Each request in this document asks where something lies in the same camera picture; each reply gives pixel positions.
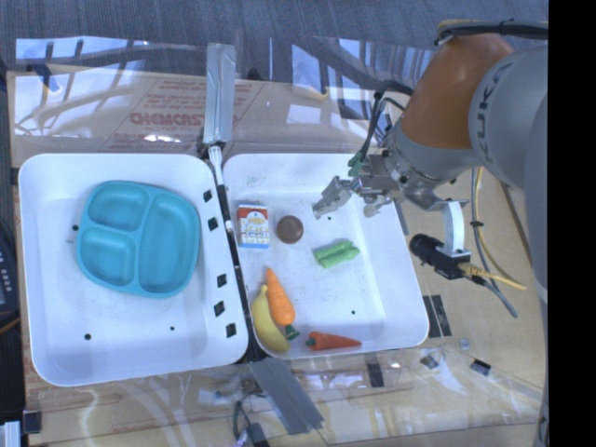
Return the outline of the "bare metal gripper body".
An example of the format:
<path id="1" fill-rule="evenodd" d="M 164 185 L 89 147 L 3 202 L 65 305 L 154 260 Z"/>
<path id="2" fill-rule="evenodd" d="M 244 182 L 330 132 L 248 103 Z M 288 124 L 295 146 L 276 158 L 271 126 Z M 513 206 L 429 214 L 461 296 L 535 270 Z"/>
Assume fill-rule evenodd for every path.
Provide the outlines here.
<path id="1" fill-rule="evenodd" d="M 419 171 L 402 155 L 367 155 L 351 168 L 351 189 L 376 206 L 408 201 L 420 209 L 443 209 L 446 199 L 434 190 L 443 183 Z"/>

